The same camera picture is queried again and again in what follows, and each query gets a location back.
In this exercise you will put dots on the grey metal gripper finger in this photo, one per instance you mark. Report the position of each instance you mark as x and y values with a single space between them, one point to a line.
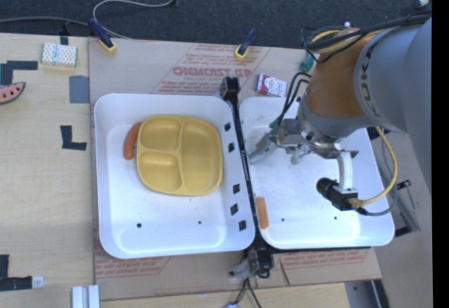
298 157
261 150

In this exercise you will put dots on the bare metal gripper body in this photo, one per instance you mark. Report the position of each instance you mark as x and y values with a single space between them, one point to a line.
293 136

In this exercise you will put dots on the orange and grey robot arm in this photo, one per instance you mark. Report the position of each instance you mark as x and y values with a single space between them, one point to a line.
393 75

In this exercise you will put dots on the white plastic tray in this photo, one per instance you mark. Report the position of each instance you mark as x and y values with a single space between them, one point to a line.
301 194
168 222

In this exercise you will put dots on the red and white carton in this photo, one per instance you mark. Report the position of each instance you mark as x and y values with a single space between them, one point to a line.
271 85

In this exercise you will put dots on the yellow divided plate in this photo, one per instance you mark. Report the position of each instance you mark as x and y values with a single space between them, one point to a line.
179 155

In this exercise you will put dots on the orange sausage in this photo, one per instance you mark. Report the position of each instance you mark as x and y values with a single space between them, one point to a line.
129 145

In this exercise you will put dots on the brown cardboard board, red print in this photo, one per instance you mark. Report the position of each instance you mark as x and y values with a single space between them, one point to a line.
158 64

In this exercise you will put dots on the red watermelon slice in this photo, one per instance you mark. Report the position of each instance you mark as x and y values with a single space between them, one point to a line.
10 92

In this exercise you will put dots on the black cylinder on white bracket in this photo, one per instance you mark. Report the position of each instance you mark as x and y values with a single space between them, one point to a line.
335 192

